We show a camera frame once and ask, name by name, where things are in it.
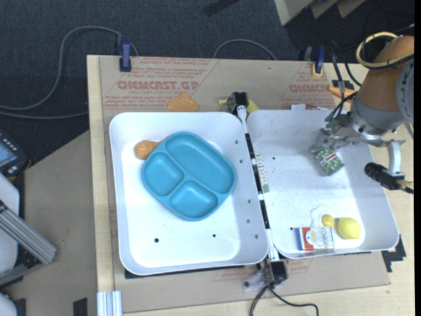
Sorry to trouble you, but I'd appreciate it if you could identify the white fried egg toy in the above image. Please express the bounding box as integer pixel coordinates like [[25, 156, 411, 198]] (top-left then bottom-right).
[[309, 205, 337, 229]]

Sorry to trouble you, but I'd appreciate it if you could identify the orange rounded toy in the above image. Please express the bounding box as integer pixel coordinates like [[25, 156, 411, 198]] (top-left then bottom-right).
[[133, 140, 162, 161]]

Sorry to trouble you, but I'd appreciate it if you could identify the blue divided plate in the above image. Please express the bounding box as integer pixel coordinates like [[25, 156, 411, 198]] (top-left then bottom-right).
[[140, 130, 238, 223]]

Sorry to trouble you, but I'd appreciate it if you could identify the brown cardboard board red print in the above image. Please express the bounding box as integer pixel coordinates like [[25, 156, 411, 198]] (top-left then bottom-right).
[[98, 56, 401, 314]]

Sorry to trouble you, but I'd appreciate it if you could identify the white plastic tray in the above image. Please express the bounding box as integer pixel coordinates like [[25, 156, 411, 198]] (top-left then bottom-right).
[[245, 109, 401, 261], [108, 111, 270, 277]]

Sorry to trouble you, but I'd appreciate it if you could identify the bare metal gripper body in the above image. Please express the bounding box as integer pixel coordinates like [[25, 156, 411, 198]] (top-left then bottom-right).
[[324, 115, 385, 145]]

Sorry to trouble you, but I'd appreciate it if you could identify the yellow banana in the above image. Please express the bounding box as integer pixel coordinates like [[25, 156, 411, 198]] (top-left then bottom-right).
[[218, 97, 261, 115]]

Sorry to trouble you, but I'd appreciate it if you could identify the orange toy bread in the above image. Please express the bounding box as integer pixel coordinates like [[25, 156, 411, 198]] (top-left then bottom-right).
[[166, 92, 201, 113]]

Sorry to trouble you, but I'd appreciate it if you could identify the thin black and white rod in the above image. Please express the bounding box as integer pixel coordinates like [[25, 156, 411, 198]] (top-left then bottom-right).
[[236, 105, 281, 261]]

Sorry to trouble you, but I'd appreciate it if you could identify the black block with thin wires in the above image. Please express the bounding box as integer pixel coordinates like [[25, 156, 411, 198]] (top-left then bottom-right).
[[229, 91, 249, 112], [259, 259, 289, 290]]

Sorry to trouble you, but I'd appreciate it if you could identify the red and white carton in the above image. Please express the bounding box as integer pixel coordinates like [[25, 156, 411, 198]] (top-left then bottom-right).
[[293, 226, 336, 252]]

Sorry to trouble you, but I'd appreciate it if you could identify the green and red carton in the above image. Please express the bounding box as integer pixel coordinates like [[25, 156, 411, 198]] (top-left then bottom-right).
[[314, 145, 345, 177]]

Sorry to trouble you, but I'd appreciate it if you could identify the yellow lemon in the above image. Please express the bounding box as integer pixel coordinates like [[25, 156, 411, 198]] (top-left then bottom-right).
[[337, 217, 362, 240]]

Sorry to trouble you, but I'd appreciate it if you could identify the black cylinder on white bracket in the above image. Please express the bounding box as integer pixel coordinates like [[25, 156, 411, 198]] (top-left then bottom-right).
[[364, 139, 407, 191]]

